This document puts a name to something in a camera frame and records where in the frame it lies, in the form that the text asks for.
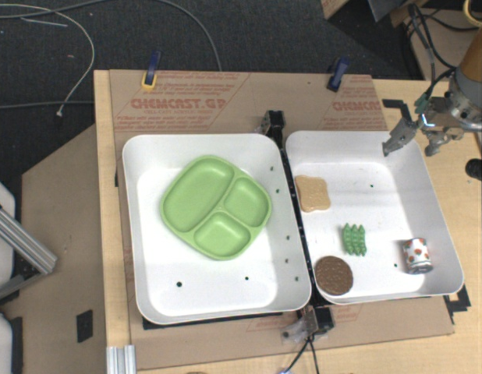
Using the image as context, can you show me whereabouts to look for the brown cardboard board red print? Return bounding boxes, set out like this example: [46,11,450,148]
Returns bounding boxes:
[108,69,457,370]

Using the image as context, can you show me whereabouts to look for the white can with red print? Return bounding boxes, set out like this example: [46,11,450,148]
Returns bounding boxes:
[401,237,434,276]

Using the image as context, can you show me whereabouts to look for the black block with thin wires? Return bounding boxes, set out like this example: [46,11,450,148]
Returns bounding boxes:
[280,305,336,343]
[261,109,285,138]

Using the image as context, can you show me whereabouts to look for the green pea pods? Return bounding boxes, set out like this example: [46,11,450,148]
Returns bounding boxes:
[341,222,368,257]

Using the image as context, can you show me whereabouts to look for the green divided plate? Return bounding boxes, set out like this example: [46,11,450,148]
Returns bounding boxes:
[159,154,273,262]

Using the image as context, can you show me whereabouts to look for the black cylinder on white bracket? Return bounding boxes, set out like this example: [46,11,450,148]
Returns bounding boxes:
[458,118,482,182]

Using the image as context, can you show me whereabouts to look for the brown round biscuit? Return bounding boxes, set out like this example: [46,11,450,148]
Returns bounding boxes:
[314,255,355,297]

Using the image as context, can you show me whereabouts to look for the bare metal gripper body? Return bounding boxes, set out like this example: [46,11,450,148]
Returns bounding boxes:
[419,91,482,132]

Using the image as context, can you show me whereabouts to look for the white plastic tray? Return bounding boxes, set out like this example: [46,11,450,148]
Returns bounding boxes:
[121,132,313,326]
[284,129,466,305]

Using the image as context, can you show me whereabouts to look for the thin black and white rod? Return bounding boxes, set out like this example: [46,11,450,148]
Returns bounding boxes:
[276,129,317,308]

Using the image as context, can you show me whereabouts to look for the tan bread slice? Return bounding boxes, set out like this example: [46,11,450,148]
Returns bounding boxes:
[294,175,332,213]

